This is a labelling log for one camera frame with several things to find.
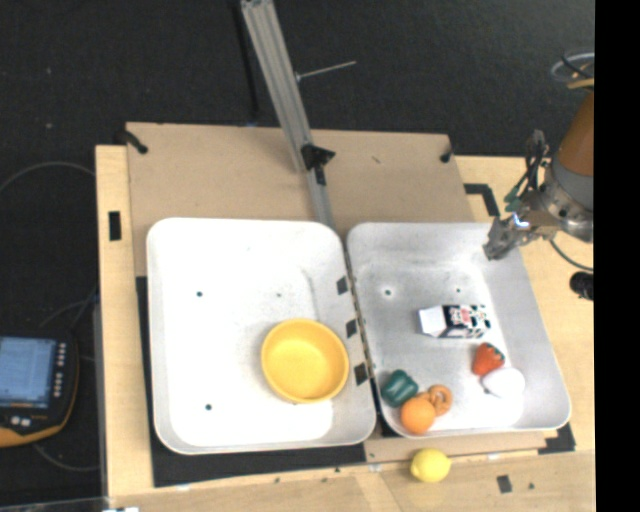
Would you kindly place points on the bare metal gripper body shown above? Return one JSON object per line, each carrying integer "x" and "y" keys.
{"x": 560, "y": 212}

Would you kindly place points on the brown pretzel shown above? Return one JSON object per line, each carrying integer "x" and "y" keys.
{"x": 443, "y": 397}

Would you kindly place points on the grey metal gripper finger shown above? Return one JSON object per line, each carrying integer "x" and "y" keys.
{"x": 494, "y": 242}
{"x": 512, "y": 232}

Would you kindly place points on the yellow lemon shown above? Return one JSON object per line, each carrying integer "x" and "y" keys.
{"x": 430, "y": 466}

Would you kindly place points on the orange-red strawberry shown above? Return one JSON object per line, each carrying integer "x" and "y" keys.
{"x": 486, "y": 360}

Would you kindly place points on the green bell pepper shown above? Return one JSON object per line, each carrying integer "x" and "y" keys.
{"x": 398, "y": 388}

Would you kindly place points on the white plastic tray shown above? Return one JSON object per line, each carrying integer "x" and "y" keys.
{"x": 220, "y": 350}
{"x": 430, "y": 265}

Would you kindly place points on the yellow bowl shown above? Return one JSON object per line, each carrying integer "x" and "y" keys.
{"x": 304, "y": 361}

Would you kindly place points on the orange fruit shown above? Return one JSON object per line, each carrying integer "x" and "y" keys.
{"x": 417, "y": 416}

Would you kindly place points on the white and black milk carton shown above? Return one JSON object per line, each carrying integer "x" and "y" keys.
{"x": 457, "y": 321}

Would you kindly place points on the white egg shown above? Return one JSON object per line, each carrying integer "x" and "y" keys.
{"x": 505, "y": 383}

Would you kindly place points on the brown cardboard board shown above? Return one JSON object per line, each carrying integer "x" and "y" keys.
{"x": 225, "y": 175}

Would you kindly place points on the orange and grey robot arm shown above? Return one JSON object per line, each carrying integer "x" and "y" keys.
{"x": 580, "y": 135}

